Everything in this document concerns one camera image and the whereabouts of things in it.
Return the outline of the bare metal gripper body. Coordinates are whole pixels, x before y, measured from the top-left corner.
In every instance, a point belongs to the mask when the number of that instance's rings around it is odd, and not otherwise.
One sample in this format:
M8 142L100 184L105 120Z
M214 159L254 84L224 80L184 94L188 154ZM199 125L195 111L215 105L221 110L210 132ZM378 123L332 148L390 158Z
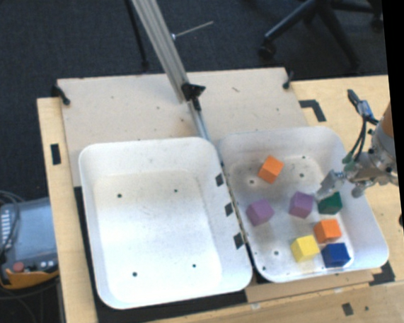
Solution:
M371 148L356 156L348 153L342 159L345 177L354 189L366 189L376 184L399 185L395 148Z

